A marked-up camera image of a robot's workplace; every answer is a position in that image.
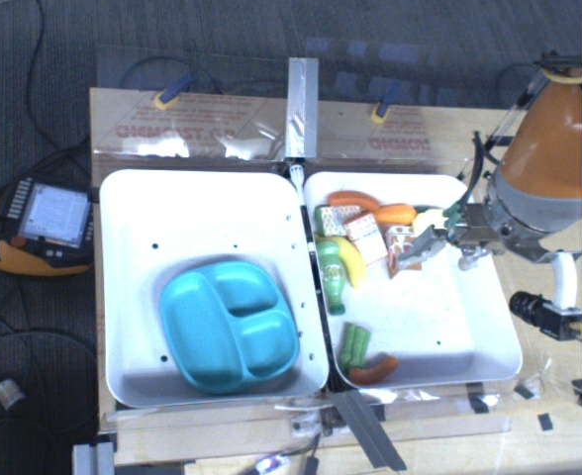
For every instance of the orange sausage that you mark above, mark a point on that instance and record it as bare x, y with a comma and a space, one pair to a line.
375, 371
353, 199

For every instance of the orange carrot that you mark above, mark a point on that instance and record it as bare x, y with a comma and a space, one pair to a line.
395, 214

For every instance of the brown cardboard board red print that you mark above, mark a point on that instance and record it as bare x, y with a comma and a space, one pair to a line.
212, 126

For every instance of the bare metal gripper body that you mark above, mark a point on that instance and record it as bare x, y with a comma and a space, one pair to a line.
474, 230

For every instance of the green and white carton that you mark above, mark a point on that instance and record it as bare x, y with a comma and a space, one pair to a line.
333, 218

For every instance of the grey metal can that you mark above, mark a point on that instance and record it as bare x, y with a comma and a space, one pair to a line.
10, 394

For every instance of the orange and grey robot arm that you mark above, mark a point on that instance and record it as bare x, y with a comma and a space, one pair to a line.
543, 136

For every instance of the black cylinder on white bracket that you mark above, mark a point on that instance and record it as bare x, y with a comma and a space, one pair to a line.
543, 312

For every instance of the pink and white carton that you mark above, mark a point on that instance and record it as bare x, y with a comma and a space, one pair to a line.
367, 238

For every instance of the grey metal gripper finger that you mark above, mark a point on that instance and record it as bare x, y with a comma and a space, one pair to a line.
417, 251
432, 234

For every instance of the white plastic tray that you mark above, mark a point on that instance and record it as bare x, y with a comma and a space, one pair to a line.
434, 314
197, 216

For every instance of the yellow banana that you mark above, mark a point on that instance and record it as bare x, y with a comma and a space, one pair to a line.
354, 265

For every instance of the blue divided plate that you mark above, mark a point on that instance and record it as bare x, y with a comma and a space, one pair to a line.
222, 324

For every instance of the green bottle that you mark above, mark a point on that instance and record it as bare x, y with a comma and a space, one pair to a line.
331, 270

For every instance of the pale yellow round fruit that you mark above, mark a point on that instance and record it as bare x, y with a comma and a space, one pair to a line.
425, 219

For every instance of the orange and white carton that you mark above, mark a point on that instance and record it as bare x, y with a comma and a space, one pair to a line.
397, 245

